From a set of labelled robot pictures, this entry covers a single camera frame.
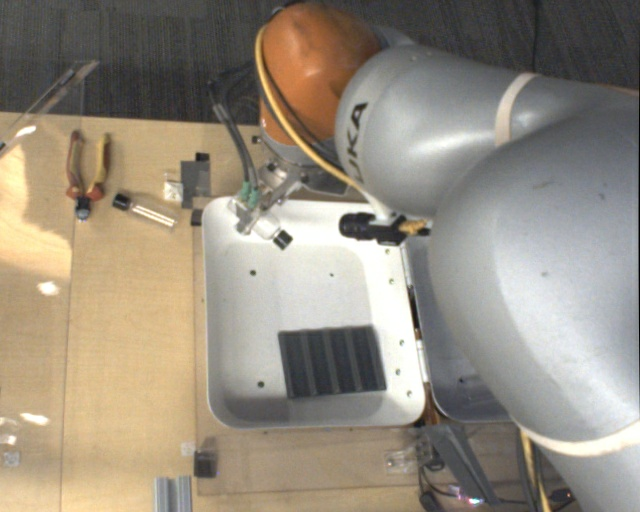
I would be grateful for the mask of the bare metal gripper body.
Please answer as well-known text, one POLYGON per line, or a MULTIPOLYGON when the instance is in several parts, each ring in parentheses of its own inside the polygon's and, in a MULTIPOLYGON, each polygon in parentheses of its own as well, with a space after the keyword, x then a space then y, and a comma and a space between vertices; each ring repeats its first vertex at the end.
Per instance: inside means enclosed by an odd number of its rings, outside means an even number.
POLYGON ((267 211, 283 204, 302 186, 301 173, 297 167, 287 167, 275 160, 248 170, 248 208, 251 212, 267 211))

